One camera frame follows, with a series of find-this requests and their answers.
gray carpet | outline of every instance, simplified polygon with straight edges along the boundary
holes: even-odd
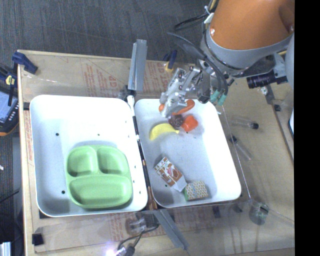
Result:
[[[209,0],[1,0],[0,63],[12,68],[18,50],[131,58],[136,39],[147,40],[147,59],[162,61],[177,49],[166,34],[202,15]],[[201,25],[177,34],[199,45]],[[195,60],[177,49],[178,62]],[[12,134],[0,137],[0,198],[13,192]],[[0,242],[13,241],[12,197],[0,203]]]

green divided tray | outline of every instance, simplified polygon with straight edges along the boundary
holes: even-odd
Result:
[[[72,149],[66,161],[66,184],[71,200],[86,209],[119,207],[133,193],[127,158],[113,146]]]

orange and black device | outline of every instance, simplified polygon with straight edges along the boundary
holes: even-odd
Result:
[[[17,95],[11,98],[9,106],[10,92],[0,87],[0,136],[10,134],[19,123],[19,102]]]

device screen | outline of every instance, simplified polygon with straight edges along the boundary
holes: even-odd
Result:
[[[9,95],[0,91],[0,123],[5,123],[8,117],[10,117],[10,113],[12,109],[16,106],[18,98],[12,97],[11,106],[8,106]]]

clamp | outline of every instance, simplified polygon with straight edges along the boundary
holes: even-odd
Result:
[[[11,106],[14,91],[15,89],[18,88],[18,78],[17,78],[18,64],[24,65],[24,70],[31,74],[35,74],[38,69],[38,67],[35,66],[21,52],[16,51],[12,55],[11,60],[14,62],[13,68],[9,68],[6,65],[0,64],[0,80],[3,80],[5,84],[10,87],[8,106]]]

